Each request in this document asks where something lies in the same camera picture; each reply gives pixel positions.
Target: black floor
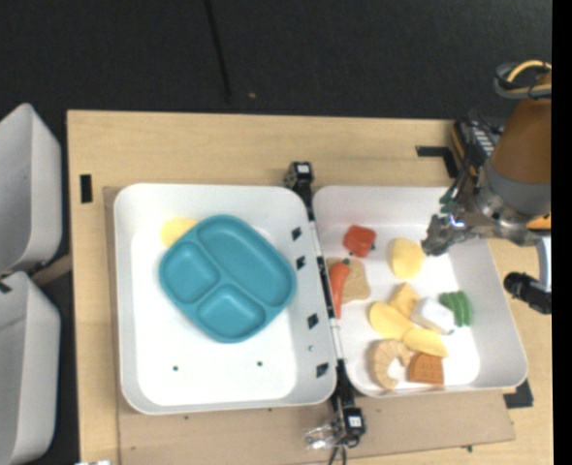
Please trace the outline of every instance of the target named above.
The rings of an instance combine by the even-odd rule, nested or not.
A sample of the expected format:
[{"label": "black floor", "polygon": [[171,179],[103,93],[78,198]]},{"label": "black floor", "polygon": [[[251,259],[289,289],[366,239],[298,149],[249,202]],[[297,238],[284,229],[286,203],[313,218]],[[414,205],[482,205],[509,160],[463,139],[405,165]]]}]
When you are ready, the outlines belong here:
[{"label": "black floor", "polygon": [[[0,119],[29,102],[66,148],[67,109],[505,117],[494,68],[552,50],[553,0],[0,0]],[[48,289],[60,408],[34,465],[78,458],[70,284]]]}]

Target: yellow toy food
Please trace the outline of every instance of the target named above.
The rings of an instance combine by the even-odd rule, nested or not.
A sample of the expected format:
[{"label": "yellow toy food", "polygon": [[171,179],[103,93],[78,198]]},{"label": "yellow toy food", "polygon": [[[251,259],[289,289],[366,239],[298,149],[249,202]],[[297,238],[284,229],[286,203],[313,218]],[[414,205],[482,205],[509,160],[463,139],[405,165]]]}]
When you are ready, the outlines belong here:
[{"label": "yellow toy food", "polygon": [[415,325],[393,306],[375,301],[368,314],[370,325],[386,339],[402,339],[402,335]]},{"label": "yellow toy food", "polygon": [[410,319],[418,299],[420,297],[415,293],[411,285],[402,283],[392,294],[389,304],[396,308],[404,317]]},{"label": "yellow toy food", "polygon": [[414,352],[428,353],[442,358],[448,356],[448,351],[439,334],[424,327],[413,327],[404,332],[402,342]]},{"label": "yellow toy food", "polygon": [[416,241],[397,237],[390,242],[387,261],[394,275],[400,279],[411,279],[418,275],[424,263],[422,245]]},{"label": "yellow toy food", "polygon": [[161,227],[161,241],[170,248],[187,231],[193,228],[198,221],[193,219],[171,219]]}]

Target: wooden table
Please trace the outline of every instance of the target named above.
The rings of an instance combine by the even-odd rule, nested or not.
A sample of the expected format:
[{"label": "wooden table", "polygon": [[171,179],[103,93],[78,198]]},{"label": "wooden table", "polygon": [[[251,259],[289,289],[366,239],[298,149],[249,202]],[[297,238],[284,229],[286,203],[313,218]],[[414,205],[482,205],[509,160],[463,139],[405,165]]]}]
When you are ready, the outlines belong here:
[{"label": "wooden table", "polygon": [[[129,421],[123,419],[129,409],[119,408],[116,385],[105,188],[121,188],[140,181],[281,185],[284,172],[293,161],[312,163],[316,177],[313,188],[329,184],[446,186],[451,179],[442,160],[418,157],[416,146],[448,146],[449,127],[450,122],[445,120],[69,111],[68,171],[81,460],[109,459],[126,465],[135,463],[131,457],[137,456],[154,465],[195,463],[194,456],[198,459],[210,456],[210,449],[218,446],[219,433],[230,432],[223,422],[236,415],[223,414],[219,420],[222,426],[217,426],[212,435],[207,426],[212,426],[210,419],[214,417],[209,416],[201,427],[202,435],[194,440],[180,436],[189,461],[180,456],[173,458],[172,453],[182,445],[174,443],[176,435],[167,433],[152,436],[150,445],[142,446],[145,436],[138,432],[138,443],[129,445],[126,454],[122,453],[125,440],[132,440],[133,433],[120,433],[120,423]],[[519,248],[501,240],[491,240],[490,245],[500,277],[513,270],[538,275],[534,249]],[[469,406],[472,396],[465,396],[459,403],[452,400],[457,405],[456,412],[464,412],[468,421],[457,421],[448,413],[447,405],[438,412],[445,412],[448,425],[457,426],[456,434],[466,433],[463,438],[472,442],[463,443],[460,436],[454,440],[435,437],[427,428],[389,426],[384,434],[377,424],[375,433],[366,434],[363,443],[349,455],[349,463],[553,463],[552,318],[530,310],[509,295],[508,301],[524,342],[534,406],[509,412],[504,407],[501,418],[499,406],[503,405],[503,398],[499,391],[484,391],[484,396],[473,400],[480,405],[484,398],[486,405],[492,405],[490,415],[486,415],[489,408],[486,405],[482,409],[473,408],[471,413],[462,408]],[[381,413],[380,409],[371,411]],[[281,424],[306,415],[305,409],[274,414],[276,417],[272,418]],[[246,419],[258,416],[245,412],[241,415]],[[135,417],[138,416],[127,415],[129,419]],[[512,423],[503,421],[508,417]],[[381,418],[387,419],[370,415],[372,421],[382,421]],[[401,420],[396,416],[388,421]],[[263,464],[287,463],[286,457],[293,462],[327,462],[326,455],[301,453],[302,441],[296,435],[291,436],[290,431],[285,432],[284,439],[276,443],[249,442],[252,434],[242,432],[236,441],[241,441],[239,447],[224,458],[224,463],[244,463],[246,453]],[[393,447],[393,453],[397,454],[370,456],[376,454],[382,441],[391,441],[393,437],[399,441]],[[472,452],[456,448],[460,444],[478,443],[484,444],[474,447]]]}]

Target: red toy food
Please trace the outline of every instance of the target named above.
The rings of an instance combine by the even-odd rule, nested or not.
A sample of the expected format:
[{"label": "red toy food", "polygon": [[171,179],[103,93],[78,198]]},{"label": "red toy food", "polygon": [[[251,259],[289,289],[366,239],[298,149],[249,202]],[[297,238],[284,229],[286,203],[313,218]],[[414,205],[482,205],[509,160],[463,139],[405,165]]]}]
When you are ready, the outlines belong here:
[{"label": "red toy food", "polygon": [[334,298],[335,316],[342,316],[342,290],[346,282],[346,276],[351,272],[349,266],[350,261],[344,259],[342,262],[334,263],[329,270],[329,284],[332,288],[332,297]]},{"label": "red toy food", "polygon": [[351,226],[342,240],[342,245],[357,257],[365,257],[372,249],[376,232],[363,226]]}]

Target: green toy food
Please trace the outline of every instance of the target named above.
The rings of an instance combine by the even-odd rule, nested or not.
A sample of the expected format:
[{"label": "green toy food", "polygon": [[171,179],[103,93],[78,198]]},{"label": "green toy food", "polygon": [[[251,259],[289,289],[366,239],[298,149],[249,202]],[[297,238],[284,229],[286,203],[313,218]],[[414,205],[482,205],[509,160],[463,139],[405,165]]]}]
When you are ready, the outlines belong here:
[{"label": "green toy food", "polygon": [[471,301],[464,291],[442,293],[439,302],[454,312],[454,320],[458,327],[471,326]]}]

